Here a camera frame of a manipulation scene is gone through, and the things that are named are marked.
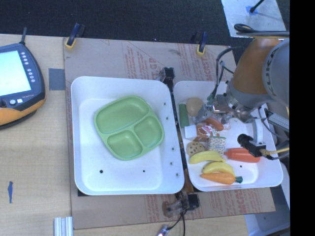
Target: black and yellow clamp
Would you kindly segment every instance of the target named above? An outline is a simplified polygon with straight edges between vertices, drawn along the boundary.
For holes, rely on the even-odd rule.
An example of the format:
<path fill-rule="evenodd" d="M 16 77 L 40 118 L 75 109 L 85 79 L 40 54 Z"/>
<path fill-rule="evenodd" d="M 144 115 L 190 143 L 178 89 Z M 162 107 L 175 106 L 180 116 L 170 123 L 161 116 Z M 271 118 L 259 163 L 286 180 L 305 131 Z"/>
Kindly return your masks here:
<path fill-rule="evenodd" d="M 190 44 L 198 44 L 197 54 L 200 56 L 203 56 L 206 52 L 207 37 L 208 35 L 204 31 L 203 33 L 196 32 L 190 39 Z"/>
<path fill-rule="evenodd" d="M 72 32 L 70 34 L 70 37 L 67 38 L 67 41 L 65 42 L 65 46 L 69 49 L 72 49 L 75 45 L 76 38 L 81 37 L 84 33 L 85 25 L 81 25 L 78 23 L 75 23 Z"/>

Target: wooden table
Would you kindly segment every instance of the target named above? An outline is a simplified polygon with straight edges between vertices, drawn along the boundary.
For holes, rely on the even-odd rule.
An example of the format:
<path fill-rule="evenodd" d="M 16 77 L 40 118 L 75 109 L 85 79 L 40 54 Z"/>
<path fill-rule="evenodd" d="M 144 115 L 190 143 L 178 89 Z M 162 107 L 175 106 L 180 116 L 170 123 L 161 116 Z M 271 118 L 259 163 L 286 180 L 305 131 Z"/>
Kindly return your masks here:
<path fill-rule="evenodd" d="M 21 35 L 0 34 L 0 46 Z M 47 100 L 28 120 L 0 130 L 0 235 L 52 236 L 55 217 L 71 216 L 65 91 L 49 90 L 49 68 L 64 69 L 63 38 L 26 36 Z M 13 182 L 12 202 L 8 195 Z M 155 236 L 164 223 L 74 230 L 75 236 Z M 247 236 L 244 216 L 186 220 L 186 236 Z M 178 223 L 168 236 L 183 235 Z"/>

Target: black surface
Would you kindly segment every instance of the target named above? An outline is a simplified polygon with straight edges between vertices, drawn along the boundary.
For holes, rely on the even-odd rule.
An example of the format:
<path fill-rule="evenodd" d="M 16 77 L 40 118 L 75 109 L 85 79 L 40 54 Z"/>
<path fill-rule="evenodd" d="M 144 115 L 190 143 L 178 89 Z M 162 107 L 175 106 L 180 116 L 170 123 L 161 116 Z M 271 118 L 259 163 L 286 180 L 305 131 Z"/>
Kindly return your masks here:
<path fill-rule="evenodd" d="M 276 1 L 290 31 L 290 0 Z M 221 0 L 0 0 L 0 18 L 4 34 L 22 34 L 27 27 L 28 35 L 69 36 L 79 23 L 86 38 L 189 43 L 206 31 L 207 44 L 251 41 L 230 37 Z M 236 62 L 241 52 L 233 52 Z"/>

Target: cardboard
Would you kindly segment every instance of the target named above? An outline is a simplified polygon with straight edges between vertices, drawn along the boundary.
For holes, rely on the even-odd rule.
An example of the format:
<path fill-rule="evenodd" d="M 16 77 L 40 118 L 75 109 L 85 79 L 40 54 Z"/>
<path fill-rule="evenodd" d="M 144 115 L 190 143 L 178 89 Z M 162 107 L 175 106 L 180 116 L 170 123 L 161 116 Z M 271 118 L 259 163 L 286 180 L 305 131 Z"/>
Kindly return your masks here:
<path fill-rule="evenodd" d="M 78 191 L 74 182 L 73 165 L 72 81 L 80 76 L 150 80 L 156 79 L 164 67 L 174 68 L 174 84 L 178 81 L 213 81 L 216 77 L 216 58 L 227 47 L 206 45 L 205 48 L 205 54 L 199 56 L 195 44 L 82 38 L 77 38 L 72 49 L 63 48 L 74 229 L 174 221 L 178 216 L 168 218 L 162 211 L 164 202 L 173 203 L 177 200 L 173 194 L 86 196 Z M 221 60 L 230 70 L 236 67 L 232 52 L 225 54 Z M 222 81 L 230 78 L 231 74 L 224 72 Z M 200 207 L 187 212 L 185 219 L 275 211 L 270 188 L 197 194 Z"/>

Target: green plate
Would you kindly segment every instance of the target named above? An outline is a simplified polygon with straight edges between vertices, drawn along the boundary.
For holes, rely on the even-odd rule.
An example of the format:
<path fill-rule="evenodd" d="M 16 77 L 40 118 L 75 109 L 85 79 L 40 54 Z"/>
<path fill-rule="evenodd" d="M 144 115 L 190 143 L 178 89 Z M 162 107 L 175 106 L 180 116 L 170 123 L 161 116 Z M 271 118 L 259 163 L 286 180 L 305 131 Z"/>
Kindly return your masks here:
<path fill-rule="evenodd" d="M 132 160 L 151 151 L 164 138 L 152 108 L 135 95 L 119 98 L 94 115 L 95 128 L 107 148 L 121 160 Z"/>

